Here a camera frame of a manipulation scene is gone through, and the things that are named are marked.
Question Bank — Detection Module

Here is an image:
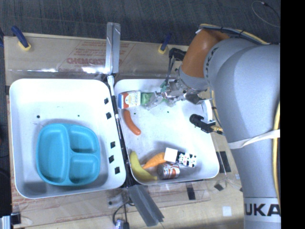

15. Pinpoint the red and white can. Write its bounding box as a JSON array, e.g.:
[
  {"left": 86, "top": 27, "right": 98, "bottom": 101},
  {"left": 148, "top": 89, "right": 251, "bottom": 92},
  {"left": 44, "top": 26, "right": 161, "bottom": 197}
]
[{"left": 156, "top": 162, "right": 181, "bottom": 180}]

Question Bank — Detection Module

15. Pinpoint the white cow print carton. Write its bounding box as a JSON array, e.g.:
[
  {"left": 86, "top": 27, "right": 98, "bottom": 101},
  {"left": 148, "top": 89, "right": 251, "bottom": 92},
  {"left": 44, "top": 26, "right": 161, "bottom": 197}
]
[{"left": 164, "top": 147, "right": 198, "bottom": 168}]

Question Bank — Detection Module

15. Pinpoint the brown cardboard board red print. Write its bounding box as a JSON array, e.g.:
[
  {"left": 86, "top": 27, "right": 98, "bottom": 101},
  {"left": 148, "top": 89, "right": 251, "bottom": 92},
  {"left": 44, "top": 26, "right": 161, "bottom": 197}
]
[{"left": 3, "top": 32, "right": 244, "bottom": 229}]

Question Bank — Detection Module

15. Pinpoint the yellow banana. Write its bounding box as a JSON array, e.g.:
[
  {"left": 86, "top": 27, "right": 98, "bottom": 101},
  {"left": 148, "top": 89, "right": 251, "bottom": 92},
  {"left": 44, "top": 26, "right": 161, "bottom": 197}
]
[{"left": 129, "top": 150, "right": 158, "bottom": 182}]

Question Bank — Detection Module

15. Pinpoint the orange carrot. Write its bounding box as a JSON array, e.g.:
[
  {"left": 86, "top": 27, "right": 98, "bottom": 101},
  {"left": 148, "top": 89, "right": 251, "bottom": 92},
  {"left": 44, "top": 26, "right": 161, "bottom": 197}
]
[{"left": 142, "top": 152, "right": 167, "bottom": 170}]

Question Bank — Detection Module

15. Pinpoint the white plastic tray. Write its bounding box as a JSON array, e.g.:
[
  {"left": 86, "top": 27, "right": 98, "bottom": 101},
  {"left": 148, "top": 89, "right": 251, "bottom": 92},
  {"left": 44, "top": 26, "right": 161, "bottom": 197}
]
[
  {"left": 113, "top": 78, "right": 220, "bottom": 186},
  {"left": 9, "top": 78, "right": 127, "bottom": 199}
]

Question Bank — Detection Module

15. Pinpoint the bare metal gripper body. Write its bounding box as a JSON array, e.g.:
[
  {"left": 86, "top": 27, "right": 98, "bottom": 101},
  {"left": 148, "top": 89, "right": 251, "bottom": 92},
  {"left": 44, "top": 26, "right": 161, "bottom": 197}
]
[{"left": 161, "top": 79, "right": 208, "bottom": 105}]

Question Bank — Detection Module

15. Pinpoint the orange white green carton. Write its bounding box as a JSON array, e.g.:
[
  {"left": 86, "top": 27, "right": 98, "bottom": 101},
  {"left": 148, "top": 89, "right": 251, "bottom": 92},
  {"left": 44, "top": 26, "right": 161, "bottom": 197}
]
[{"left": 118, "top": 90, "right": 155, "bottom": 110}]

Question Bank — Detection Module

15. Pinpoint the black cylinder on white bracket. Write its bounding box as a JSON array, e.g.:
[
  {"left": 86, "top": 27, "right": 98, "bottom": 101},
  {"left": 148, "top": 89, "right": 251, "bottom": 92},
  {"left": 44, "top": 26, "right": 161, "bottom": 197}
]
[{"left": 189, "top": 98, "right": 217, "bottom": 134}]

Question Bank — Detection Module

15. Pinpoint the blue divided plate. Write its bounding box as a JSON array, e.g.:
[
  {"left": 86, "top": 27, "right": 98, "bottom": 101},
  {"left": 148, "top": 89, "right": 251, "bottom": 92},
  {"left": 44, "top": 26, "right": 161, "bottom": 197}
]
[{"left": 36, "top": 123, "right": 101, "bottom": 187}]

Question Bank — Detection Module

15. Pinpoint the orange sausage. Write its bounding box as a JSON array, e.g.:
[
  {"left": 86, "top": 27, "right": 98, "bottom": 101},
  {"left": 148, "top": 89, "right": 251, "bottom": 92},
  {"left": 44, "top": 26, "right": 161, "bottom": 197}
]
[{"left": 122, "top": 109, "right": 142, "bottom": 136}]

